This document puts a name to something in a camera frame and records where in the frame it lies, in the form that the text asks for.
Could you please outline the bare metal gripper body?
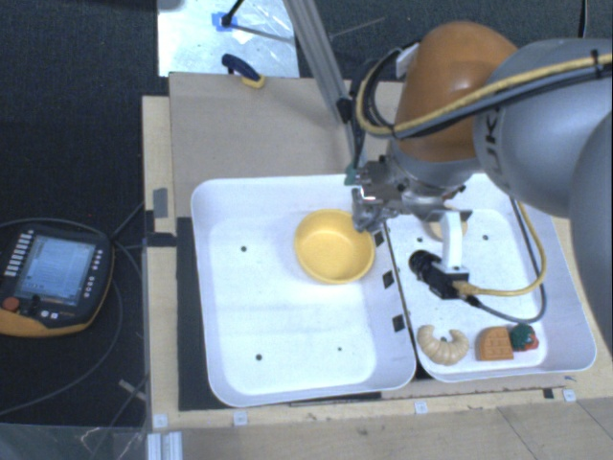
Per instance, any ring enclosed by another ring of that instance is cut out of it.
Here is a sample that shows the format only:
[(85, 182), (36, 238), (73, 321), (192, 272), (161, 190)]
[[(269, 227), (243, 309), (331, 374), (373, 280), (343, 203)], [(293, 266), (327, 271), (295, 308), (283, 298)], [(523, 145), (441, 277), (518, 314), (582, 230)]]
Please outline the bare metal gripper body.
[(386, 220), (413, 215), (433, 220), (446, 210), (445, 203), (461, 192), (472, 176), (472, 161), (426, 162), (414, 158), (383, 158), (368, 162), (356, 174), (352, 203), (366, 209), (386, 207)]

